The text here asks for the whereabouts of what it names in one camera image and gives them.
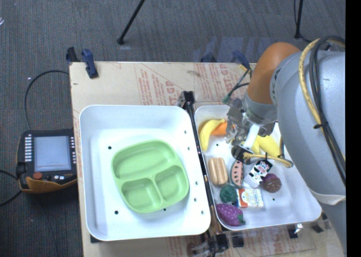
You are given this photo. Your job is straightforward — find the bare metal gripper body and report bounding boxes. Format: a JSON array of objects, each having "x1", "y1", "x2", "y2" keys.
[{"x1": 226, "y1": 98, "x2": 276, "y2": 139}]

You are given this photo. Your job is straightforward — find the orange carrot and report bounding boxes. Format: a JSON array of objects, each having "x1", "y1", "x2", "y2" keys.
[{"x1": 210, "y1": 121, "x2": 228, "y2": 137}]

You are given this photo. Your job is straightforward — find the yellow banana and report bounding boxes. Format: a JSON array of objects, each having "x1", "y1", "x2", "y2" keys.
[
  {"x1": 198, "y1": 118, "x2": 226, "y2": 152},
  {"x1": 252, "y1": 134, "x2": 283, "y2": 159}
]

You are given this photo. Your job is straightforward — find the red watermelon slice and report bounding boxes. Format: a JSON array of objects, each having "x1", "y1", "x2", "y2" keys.
[{"x1": 229, "y1": 159, "x2": 245, "y2": 189}]

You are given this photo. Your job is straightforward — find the sausage in bread bun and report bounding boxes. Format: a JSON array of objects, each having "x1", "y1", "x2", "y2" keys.
[{"x1": 208, "y1": 157, "x2": 229, "y2": 187}]

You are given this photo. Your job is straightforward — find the cow print milk carton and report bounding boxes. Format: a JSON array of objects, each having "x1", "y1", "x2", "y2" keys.
[{"x1": 243, "y1": 159, "x2": 274, "y2": 189}]

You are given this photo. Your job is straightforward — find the green broccoli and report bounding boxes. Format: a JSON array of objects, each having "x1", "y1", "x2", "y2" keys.
[{"x1": 219, "y1": 184, "x2": 239, "y2": 204}]

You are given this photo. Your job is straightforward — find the orange and white carton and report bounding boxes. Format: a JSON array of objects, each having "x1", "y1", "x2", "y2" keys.
[{"x1": 235, "y1": 188, "x2": 266, "y2": 210}]

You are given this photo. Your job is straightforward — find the purple grapes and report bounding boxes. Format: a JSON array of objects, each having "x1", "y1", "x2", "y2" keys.
[{"x1": 215, "y1": 203, "x2": 246, "y2": 227}]

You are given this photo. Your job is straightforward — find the white plastic tray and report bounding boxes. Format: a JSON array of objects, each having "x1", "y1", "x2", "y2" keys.
[
  {"x1": 78, "y1": 104, "x2": 212, "y2": 242},
  {"x1": 193, "y1": 104, "x2": 323, "y2": 231}
]

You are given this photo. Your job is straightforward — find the green divided plate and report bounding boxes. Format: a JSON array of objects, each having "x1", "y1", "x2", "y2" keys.
[{"x1": 111, "y1": 139, "x2": 190, "y2": 214}]

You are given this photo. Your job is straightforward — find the brown cardboard board red print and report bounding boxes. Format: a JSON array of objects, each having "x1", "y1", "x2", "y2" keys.
[{"x1": 69, "y1": 61, "x2": 347, "y2": 257}]

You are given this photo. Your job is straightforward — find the black block with thin wires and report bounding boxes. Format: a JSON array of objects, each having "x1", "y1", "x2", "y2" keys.
[
  {"x1": 177, "y1": 90, "x2": 196, "y2": 110},
  {"x1": 191, "y1": 232, "x2": 230, "y2": 257}
]

